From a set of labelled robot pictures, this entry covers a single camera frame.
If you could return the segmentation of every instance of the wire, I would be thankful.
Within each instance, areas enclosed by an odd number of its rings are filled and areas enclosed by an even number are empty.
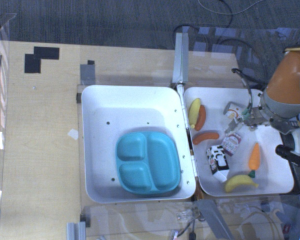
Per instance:
[[[182,236],[182,235],[187,231],[187,229],[191,226],[191,224],[194,223],[195,220],[198,219],[199,217],[201,217],[201,214],[198,215],[197,217],[194,217],[192,220],[190,220],[190,221],[188,222],[188,224],[185,226],[185,228],[182,229],[182,230],[178,233],[177,237]]]
[[[234,19],[234,16],[232,15],[232,10],[231,10],[231,7],[229,6],[229,4],[227,4],[226,1],[224,1],[224,0],[219,0],[219,1],[221,1],[222,3],[224,3],[224,5],[228,8],[228,10],[231,13],[231,15],[230,15],[230,21],[229,21],[228,25],[225,27],[225,29],[223,30],[222,34],[219,36],[219,38],[216,41],[217,44],[219,43],[220,39],[223,37],[223,35],[226,32],[227,28],[229,28],[229,26],[232,23],[232,20]]]
[[[226,12],[220,12],[220,11],[211,10],[211,9],[205,7],[205,6],[200,2],[200,0],[198,0],[198,3],[200,4],[200,6],[201,6],[202,8],[204,8],[204,9],[206,9],[207,11],[209,11],[209,12],[211,12],[211,13],[214,13],[214,14],[219,14],[219,15],[237,15],[237,14],[241,14],[241,13],[245,12],[246,10],[250,9],[251,7],[253,7],[253,6],[255,6],[255,5],[257,5],[257,4],[259,4],[259,3],[263,2],[263,1],[265,1],[265,0],[258,0],[258,1],[256,1],[256,2],[254,2],[253,4],[251,4],[250,6],[248,6],[247,8],[242,9],[242,10],[237,11],[237,12],[232,12],[232,13],[226,13]]]
[[[192,223],[192,232],[195,232],[195,226],[196,226],[196,220],[194,220]]]
[[[217,43],[218,45],[221,45],[222,43],[224,42],[227,42],[227,41],[236,41],[236,42],[240,42],[240,43],[243,43],[244,45],[248,46],[253,52],[254,54],[257,56],[257,58],[259,59],[261,65],[262,65],[262,68],[263,68],[263,73],[264,73],[264,78],[267,79],[268,78],[268,72],[266,70],[266,67],[265,67],[265,64],[263,63],[263,60],[261,59],[261,56],[259,55],[259,53],[254,49],[254,47],[249,44],[248,42],[242,40],[242,39],[239,39],[239,38],[226,38],[226,39],[223,39],[222,41],[220,41],[219,43]],[[254,83],[257,83],[257,84],[260,84],[261,85],[261,89],[264,89],[266,86],[267,86],[267,82],[265,81],[262,81],[262,80],[259,80],[259,79],[255,79],[255,78],[252,78],[251,76],[248,76],[246,74],[244,74],[241,70],[239,70],[240,73],[242,75],[245,76],[245,78],[251,82],[254,82]]]
[[[231,69],[231,71],[233,73],[238,74],[241,77],[241,81],[242,81],[244,87],[246,87],[247,90],[248,90],[249,103],[248,103],[248,106],[246,107],[246,109],[244,110],[244,112],[242,112],[243,115],[248,115],[248,114],[251,113],[252,105],[253,105],[251,88],[250,88],[250,86],[248,84],[248,81],[247,81],[246,77],[242,74],[241,70],[239,70],[238,68],[233,68],[233,69]]]
[[[276,230],[276,233],[278,236],[280,236],[281,234],[279,233],[279,230],[278,228],[276,227],[276,224],[274,223],[274,221],[270,218],[270,216],[264,212],[260,212],[260,211],[254,211],[252,213],[250,213],[244,220],[241,224],[243,224],[245,221],[247,221],[249,218],[253,217],[254,215],[261,215],[261,216],[264,216],[265,219],[269,222],[269,226],[270,226],[270,229],[271,229],[271,233],[272,233],[272,238],[271,239],[275,239],[275,230]]]

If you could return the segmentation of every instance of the blue divided tray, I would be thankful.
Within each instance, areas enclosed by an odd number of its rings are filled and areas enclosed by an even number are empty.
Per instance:
[[[162,194],[180,182],[173,140],[157,131],[131,132],[116,143],[116,168],[122,187],[134,194]]]

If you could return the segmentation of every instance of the yellow banana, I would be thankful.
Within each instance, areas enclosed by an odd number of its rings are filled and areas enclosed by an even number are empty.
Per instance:
[[[235,175],[227,180],[224,186],[225,192],[229,193],[234,190],[236,187],[241,185],[252,185],[256,188],[259,184],[255,183],[248,175]]]
[[[195,128],[198,115],[199,115],[199,109],[201,105],[201,100],[199,98],[196,98],[192,103],[189,108],[189,124],[191,128]]]

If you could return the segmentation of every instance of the packaging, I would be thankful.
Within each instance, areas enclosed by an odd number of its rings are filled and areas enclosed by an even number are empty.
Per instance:
[[[241,119],[242,118],[242,111],[243,111],[243,106],[229,102],[224,111],[223,114],[226,115],[230,119]]]
[[[224,152],[227,155],[232,156],[237,151],[241,140],[241,136],[237,133],[232,133],[229,136],[226,136],[222,141]]]
[[[213,145],[206,151],[212,175],[220,182],[225,182],[229,173],[224,147]]]

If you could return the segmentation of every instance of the metal bracket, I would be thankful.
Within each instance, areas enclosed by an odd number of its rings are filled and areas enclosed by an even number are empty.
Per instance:
[[[174,66],[172,83],[182,84],[188,81],[189,37],[188,33],[177,33],[175,36]]]
[[[86,240],[86,223],[67,223],[66,240]]]
[[[235,239],[213,200],[202,199],[196,205],[217,239]]]

